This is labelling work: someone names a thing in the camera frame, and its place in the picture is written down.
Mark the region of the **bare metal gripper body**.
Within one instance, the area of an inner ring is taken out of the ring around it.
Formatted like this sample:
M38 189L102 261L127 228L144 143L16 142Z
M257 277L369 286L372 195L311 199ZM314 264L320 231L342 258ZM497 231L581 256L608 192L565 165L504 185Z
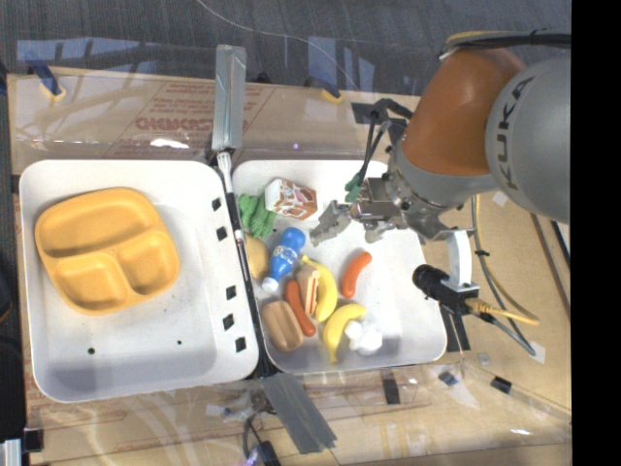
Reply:
M440 236L440 208L386 176L364 180L350 214L363 224L368 243L394 230L410 229L426 240Z

